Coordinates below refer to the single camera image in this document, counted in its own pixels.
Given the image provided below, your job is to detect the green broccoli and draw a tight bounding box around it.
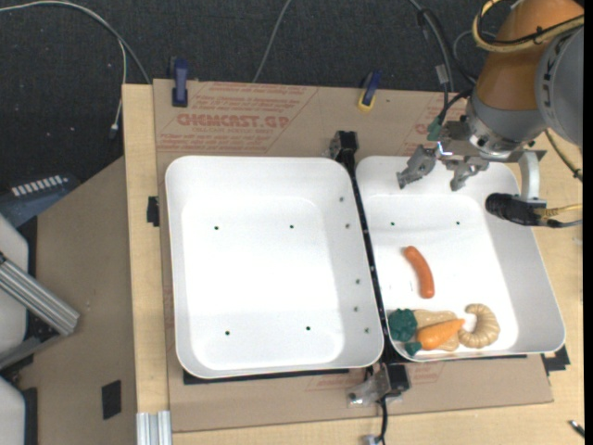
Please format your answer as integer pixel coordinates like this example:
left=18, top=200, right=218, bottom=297
left=387, top=308, right=423, bottom=357

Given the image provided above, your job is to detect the brown cardboard board red print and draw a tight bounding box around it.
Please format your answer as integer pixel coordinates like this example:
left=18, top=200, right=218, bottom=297
left=152, top=78, right=555, bottom=433

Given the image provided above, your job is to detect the black cylinder on white bracket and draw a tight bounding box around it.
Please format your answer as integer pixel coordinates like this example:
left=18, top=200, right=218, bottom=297
left=485, top=150, right=549, bottom=227

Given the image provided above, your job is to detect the beige croissant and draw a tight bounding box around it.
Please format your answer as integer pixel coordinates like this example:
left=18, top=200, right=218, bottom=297
left=457, top=303, right=502, bottom=350

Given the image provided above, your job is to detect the orange sausage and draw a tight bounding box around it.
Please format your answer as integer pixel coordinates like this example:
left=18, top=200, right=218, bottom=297
left=402, top=245, right=436, bottom=300

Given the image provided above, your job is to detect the white plastic tray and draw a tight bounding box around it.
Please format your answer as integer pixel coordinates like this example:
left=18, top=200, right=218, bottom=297
left=164, top=155, right=385, bottom=380
left=354, top=155, right=567, bottom=363

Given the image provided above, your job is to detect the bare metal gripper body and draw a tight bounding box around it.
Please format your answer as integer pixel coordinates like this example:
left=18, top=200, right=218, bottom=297
left=436, top=120, right=548, bottom=164

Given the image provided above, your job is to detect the orange carrot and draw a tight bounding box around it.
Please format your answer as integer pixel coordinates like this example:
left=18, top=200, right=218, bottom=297
left=416, top=318, right=466, bottom=352

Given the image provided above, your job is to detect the black block with thin wires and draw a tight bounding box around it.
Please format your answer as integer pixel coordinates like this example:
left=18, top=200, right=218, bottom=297
left=328, top=130, right=360, bottom=162
left=347, top=362, right=412, bottom=409

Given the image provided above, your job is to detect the thin black rod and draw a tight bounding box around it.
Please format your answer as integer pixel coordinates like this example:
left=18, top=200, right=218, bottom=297
left=343, top=155, right=394, bottom=365

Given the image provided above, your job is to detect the beige bread piece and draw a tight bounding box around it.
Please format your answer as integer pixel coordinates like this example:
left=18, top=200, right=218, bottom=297
left=411, top=309, right=461, bottom=354

